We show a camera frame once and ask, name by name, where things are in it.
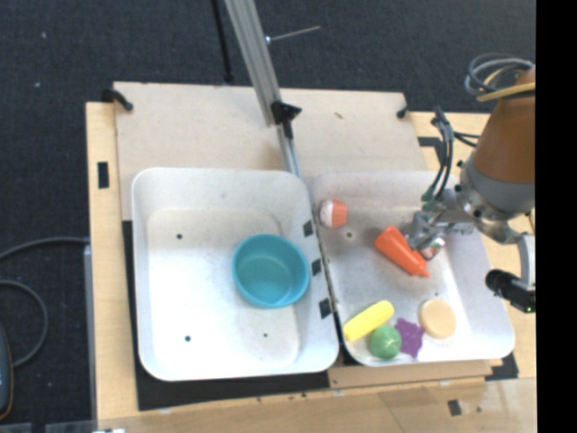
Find thin black and white rod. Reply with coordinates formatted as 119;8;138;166
311;203;344;333

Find blue bowl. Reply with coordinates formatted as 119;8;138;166
231;233;312;309

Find purple toy grapes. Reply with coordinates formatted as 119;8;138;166
395;317;426;361

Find pale flat board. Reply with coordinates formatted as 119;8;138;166
112;81;502;390

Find beige round biscuit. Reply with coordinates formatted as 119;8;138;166
417;298;458;340

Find orange and white toy cupcake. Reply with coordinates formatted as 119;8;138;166
318;198;350;230

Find black cylinder on white bracket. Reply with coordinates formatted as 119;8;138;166
484;233;536;314

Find green toy apple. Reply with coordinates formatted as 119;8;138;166
369;324;403;361

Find yellow toy corn cob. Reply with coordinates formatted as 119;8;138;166
343;299;396;344

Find white plastic tray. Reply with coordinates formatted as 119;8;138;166
307;170;517;369
131;166;341;382

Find orange bottle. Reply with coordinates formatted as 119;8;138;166
373;224;431;280

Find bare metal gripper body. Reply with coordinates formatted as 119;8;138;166
410;187;525;245

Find small red and white can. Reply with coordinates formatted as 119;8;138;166
418;237;447;262

